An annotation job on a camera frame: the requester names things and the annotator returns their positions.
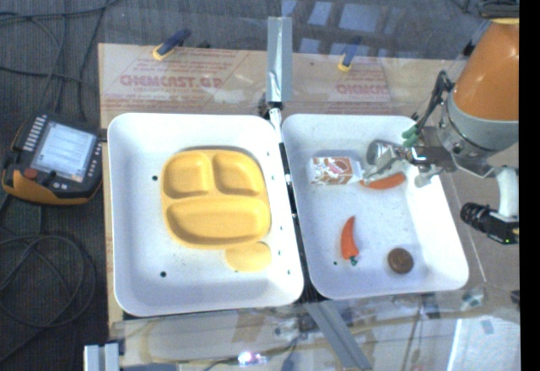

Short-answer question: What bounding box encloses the small silver can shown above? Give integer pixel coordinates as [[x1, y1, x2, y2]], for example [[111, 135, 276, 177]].
[[365, 139, 398, 166]]

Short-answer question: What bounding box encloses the orange sausage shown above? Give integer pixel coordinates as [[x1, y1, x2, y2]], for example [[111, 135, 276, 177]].
[[359, 171, 408, 191]]

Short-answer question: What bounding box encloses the black cylinder on white bracket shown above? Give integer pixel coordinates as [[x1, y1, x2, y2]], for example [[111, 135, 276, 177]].
[[459, 166, 521, 245]]

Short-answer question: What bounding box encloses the brown cardboard board red print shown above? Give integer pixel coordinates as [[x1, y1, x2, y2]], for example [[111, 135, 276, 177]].
[[97, 42, 521, 331]]

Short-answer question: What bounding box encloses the yellow divided plate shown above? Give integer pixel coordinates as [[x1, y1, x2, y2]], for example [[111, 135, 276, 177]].
[[159, 148, 273, 250]]

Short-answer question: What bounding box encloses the white plastic tray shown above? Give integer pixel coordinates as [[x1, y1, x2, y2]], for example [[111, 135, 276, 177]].
[[280, 112, 471, 302], [106, 111, 305, 319]]

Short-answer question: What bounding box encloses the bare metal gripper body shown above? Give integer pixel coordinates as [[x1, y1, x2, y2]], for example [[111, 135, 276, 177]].
[[407, 121, 495, 178]]

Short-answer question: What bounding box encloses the brown round biscuit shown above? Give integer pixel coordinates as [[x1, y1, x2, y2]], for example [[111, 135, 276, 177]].
[[386, 246, 415, 276]]

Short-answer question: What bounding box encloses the white and orange carton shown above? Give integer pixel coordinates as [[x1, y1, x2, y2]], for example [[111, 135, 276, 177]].
[[310, 155, 365, 186]]

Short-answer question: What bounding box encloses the orange carrot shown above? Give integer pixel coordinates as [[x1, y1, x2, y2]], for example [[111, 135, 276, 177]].
[[340, 215, 361, 267]]

